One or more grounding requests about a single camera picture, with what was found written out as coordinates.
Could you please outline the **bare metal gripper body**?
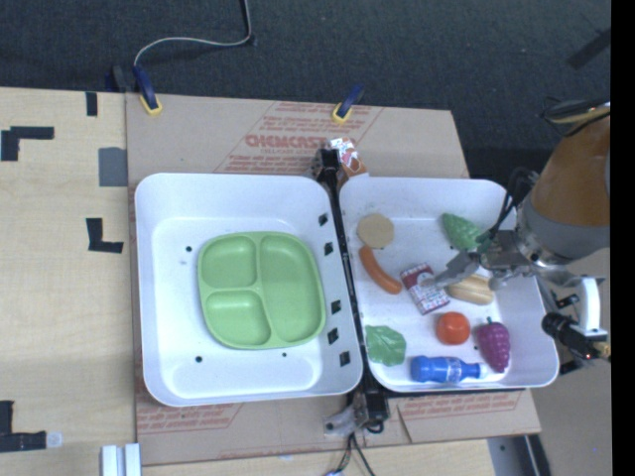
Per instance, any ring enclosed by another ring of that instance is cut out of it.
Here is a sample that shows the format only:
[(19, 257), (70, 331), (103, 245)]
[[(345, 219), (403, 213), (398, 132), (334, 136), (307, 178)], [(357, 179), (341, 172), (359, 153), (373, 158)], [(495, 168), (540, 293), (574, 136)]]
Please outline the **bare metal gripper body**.
[(480, 265), (490, 273), (497, 269), (514, 270), (517, 277), (537, 277), (557, 286), (571, 282), (569, 258), (560, 256), (533, 233), (520, 230), (488, 230), (477, 238)]

